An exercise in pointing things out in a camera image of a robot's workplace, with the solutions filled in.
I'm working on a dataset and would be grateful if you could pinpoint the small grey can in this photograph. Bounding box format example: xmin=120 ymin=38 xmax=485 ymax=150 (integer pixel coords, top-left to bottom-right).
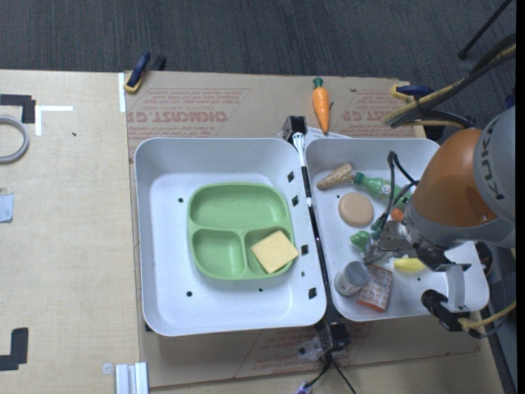
xmin=333 ymin=260 xmax=371 ymax=297

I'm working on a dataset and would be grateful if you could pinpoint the tan round biscuit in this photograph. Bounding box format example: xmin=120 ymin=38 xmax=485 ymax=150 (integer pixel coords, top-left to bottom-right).
xmin=337 ymin=191 xmax=375 ymax=227

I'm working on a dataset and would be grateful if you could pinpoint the green plastic bottle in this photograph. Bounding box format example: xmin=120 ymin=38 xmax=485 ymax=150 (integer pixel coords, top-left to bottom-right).
xmin=353 ymin=172 xmax=413 ymax=209

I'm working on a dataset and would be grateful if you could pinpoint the orange carrot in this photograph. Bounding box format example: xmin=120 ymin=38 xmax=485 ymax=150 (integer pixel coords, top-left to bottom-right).
xmin=311 ymin=76 xmax=332 ymax=135

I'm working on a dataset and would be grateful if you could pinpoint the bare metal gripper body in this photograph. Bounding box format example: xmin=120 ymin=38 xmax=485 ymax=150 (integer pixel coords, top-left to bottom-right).
xmin=380 ymin=220 xmax=418 ymax=259

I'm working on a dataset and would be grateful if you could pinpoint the yellow banana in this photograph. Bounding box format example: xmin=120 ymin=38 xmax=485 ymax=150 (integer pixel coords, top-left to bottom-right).
xmin=393 ymin=257 xmax=427 ymax=274

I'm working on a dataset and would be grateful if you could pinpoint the brown cardboard board red print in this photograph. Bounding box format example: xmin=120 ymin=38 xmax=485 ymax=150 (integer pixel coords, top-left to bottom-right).
xmin=124 ymin=71 xmax=481 ymax=389

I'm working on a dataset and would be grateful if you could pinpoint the black cylinder on white bracket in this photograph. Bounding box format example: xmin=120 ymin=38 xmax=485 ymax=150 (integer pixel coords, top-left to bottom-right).
xmin=421 ymin=261 xmax=473 ymax=332

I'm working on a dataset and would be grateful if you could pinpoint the yellow cheese slice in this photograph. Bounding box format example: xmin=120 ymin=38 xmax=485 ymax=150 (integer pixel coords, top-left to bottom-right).
xmin=250 ymin=229 xmax=300 ymax=275

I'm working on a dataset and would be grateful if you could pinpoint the green divided plate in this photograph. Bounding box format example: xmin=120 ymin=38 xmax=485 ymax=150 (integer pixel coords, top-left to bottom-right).
xmin=186 ymin=182 xmax=296 ymax=281

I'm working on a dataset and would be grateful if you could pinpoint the white plastic tray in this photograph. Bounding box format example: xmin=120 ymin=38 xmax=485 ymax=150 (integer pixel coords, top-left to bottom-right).
xmin=134 ymin=137 xmax=328 ymax=338
xmin=304 ymin=137 xmax=491 ymax=323

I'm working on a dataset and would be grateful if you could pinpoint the orange and white packet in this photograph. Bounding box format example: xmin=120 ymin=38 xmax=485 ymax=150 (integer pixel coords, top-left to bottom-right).
xmin=356 ymin=263 xmax=394 ymax=314

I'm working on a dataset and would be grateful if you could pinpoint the green broccoli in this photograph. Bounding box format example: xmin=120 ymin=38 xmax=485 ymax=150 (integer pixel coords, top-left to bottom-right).
xmin=349 ymin=230 xmax=372 ymax=254

